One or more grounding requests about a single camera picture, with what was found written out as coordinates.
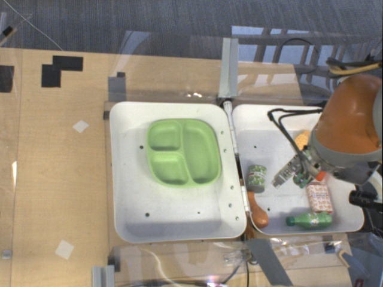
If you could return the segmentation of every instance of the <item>white square marker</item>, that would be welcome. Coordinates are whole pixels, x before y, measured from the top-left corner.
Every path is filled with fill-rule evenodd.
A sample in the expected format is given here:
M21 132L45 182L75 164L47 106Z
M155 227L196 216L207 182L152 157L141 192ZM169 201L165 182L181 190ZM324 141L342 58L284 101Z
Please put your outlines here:
M73 126L73 129L75 129L78 133L82 133L87 127L89 127L89 124L87 124L84 120L80 120Z
M56 254L62 258L69 259L72 254L74 246L65 240L61 240L59 246L56 249Z

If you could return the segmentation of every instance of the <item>green can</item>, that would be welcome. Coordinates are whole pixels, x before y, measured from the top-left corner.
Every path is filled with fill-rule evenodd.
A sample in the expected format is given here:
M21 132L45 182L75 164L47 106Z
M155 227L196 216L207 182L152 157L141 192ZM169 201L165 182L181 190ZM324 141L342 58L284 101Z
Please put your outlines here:
M267 168L261 165L251 165L247 178L247 190L255 193L265 191Z

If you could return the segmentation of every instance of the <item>plastic bottle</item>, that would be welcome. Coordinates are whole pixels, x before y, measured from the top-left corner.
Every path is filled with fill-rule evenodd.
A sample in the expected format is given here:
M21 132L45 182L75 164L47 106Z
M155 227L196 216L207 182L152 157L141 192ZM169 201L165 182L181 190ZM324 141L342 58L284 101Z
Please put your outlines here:
M303 213L298 217L289 216L286 218L286 224L290 227L299 225L303 228L326 228L332 223L332 217L327 212L321 213Z

